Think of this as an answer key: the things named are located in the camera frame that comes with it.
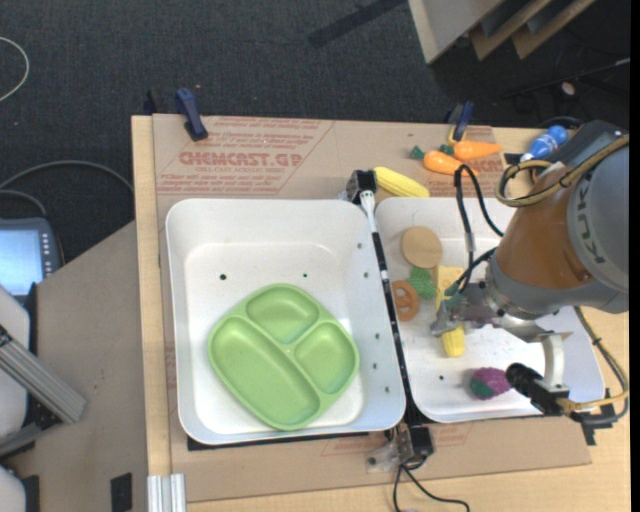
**green plate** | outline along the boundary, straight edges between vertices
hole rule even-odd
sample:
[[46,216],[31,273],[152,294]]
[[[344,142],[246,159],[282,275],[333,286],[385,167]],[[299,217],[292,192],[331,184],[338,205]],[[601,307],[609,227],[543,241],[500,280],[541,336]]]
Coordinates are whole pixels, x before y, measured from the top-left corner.
[[289,284],[262,288],[214,326],[209,361],[233,395],[279,430],[322,415],[360,365],[349,333],[317,300]]

